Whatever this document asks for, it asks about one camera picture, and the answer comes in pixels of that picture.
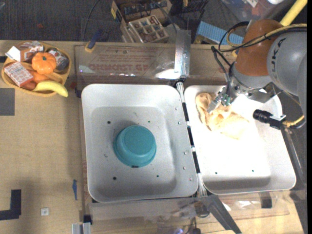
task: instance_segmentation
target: banana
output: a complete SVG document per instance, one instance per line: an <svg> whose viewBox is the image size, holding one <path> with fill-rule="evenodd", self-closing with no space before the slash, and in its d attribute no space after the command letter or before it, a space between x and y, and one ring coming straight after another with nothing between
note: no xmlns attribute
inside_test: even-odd
<svg viewBox="0 0 312 234"><path fill-rule="evenodd" d="M68 97L67 89L60 83L54 80L44 80L37 84L37 86L32 90L34 92L38 91L54 91L59 95Z"/></svg>

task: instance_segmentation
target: white sink basin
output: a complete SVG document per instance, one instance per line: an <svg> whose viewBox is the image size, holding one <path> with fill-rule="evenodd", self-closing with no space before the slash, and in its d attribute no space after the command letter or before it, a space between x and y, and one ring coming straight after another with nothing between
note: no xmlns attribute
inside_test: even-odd
<svg viewBox="0 0 312 234"><path fill-rule="evenodd" d="M198 181L180 96L166 85L92 84L81 95L88 189L98 202L188 197ZM113 150L116 135L138 124L156 139L156 156L131 168Z"/></svg>
<svg viewBox="0 0 312 234"><path fill-rule="evenodd" d="M221 86L190 86L184 93L206 188L217 195L291 189L296 175L281 131L253 119L255 109L282 115L278 97L265 104L243 95L234 101L233 110L250 121L242 138L236 140L211 132L198 115L195 97L221 89Z"/></svg>

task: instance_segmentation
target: cardboard box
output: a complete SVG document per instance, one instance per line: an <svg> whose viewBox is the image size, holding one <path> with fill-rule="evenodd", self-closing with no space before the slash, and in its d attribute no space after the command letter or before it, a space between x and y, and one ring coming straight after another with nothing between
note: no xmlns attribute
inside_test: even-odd
<svg viewBox="0 0 312 234"><path fill-rule="evenodd" d="M18 87L22 87L34 79L32 74L20 62L14 62L6 66L4 72Z"/></svg>
<svg viewBox="0 0 312 234"><path fill-rule="evenodd" d="M133 20L147 16L156 16L160 23L164 23L170 12L172 4L169 0L114 0L111 13L114 19L119 22L120 28L127 26Z"/></svg>
<svg viewBox="0 0 312 234"><path fill-rule="evenodd" d="M13 46L5 55L17 61L29 61L37 52L43 52L40 42L23 41Z"/></svg>
<svg viewBox="0 0 312 234"><path fill-rule="evenodd" d="M152 43L167 42L169 35L158 21L156 16L141 18L129 22L130 34L132 32L133 39L136 42Z"/></svg>

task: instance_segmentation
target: wooden counter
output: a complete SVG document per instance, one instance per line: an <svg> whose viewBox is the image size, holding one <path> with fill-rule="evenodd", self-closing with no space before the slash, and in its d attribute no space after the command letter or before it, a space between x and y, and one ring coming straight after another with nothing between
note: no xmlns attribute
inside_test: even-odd
<svg viewBox="0 0 312 234"><path fill-rule="evenodd" d="M0 40L0 56L19 41ZM75 60L74 46L80 42L47 41L65 50ZM198 51L207 46L195 47ZM69 97L37 97L15 91L14 116L0 116L0 210L10 209L11 190L21 189L19 219L0 221L3 234L70 234L72 223L82 220L85 210L82 157L79 129L79 104L74 88L72 67L65 84ZM0 79L1 88L9 88ZM73 181L77 181L75 200ZM41 216L41 208L49 208ZM292 202L289 214L238 220L243 233L301 234L302 227ZM202 233L222 230L219 223L199 224ZM92 232L111 233L92 227ZM147 233L120 230L123 233Z"/></svg>

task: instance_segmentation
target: yellow cloth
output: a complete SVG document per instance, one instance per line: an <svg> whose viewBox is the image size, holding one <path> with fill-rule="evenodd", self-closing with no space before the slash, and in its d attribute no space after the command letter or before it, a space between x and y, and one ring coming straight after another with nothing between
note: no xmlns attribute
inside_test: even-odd
<svg viewBox="0 0 312 234"><path fill-rule="evenodd" d="M240 139L248 127L248 120L232 111L231 106L220 105L211 114L206 110L214 94L201 93L196 96L195 102L200 120L213 132L222 133L228 137Z"/></svg>

